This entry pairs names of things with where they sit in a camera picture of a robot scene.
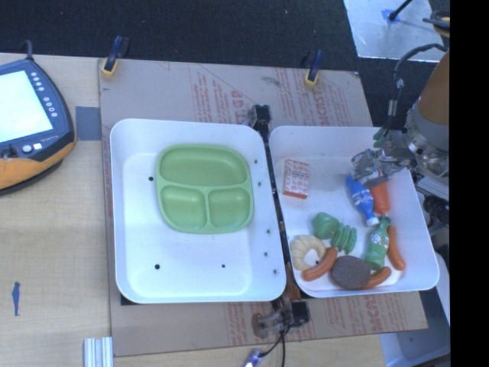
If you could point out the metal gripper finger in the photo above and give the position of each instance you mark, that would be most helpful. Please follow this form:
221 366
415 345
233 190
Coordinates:
363 163
376 181

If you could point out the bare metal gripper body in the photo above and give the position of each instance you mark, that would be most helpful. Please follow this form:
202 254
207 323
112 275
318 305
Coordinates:
424 155

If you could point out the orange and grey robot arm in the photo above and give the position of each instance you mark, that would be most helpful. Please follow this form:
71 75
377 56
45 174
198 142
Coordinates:
435 90

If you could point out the orange bottle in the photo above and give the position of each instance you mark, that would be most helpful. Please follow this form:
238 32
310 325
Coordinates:
380 199

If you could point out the blue bottle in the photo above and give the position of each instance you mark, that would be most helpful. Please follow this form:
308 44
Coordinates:
361 199

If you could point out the white plastic tray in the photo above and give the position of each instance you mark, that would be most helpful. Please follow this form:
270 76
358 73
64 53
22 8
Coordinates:
191 266
328 151

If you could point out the green bottle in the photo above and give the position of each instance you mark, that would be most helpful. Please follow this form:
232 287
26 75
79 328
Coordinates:
377 245

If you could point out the green ribbed toy vegetable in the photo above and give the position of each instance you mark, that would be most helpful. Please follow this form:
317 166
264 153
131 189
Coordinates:
336 231

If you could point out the orange and white carton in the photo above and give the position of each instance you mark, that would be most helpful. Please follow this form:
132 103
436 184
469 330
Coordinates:
296 180

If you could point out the orange sausage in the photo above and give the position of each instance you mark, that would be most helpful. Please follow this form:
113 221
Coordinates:
322 266
395 249
380 277

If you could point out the thin black rod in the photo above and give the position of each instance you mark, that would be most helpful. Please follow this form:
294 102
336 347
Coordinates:
276 201

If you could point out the brown round biscuit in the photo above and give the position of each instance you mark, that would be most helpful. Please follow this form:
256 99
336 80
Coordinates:
349 273

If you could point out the cream croissant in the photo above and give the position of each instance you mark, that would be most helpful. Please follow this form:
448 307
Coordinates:
302 247

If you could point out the green divided plate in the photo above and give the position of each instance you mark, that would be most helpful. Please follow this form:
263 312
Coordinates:
202 166

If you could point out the brown cardboard board, red print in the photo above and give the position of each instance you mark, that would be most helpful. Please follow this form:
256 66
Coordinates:
160 86

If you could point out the black cylinder on white bracket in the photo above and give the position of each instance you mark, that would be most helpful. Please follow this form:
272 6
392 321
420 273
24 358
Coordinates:
435 206

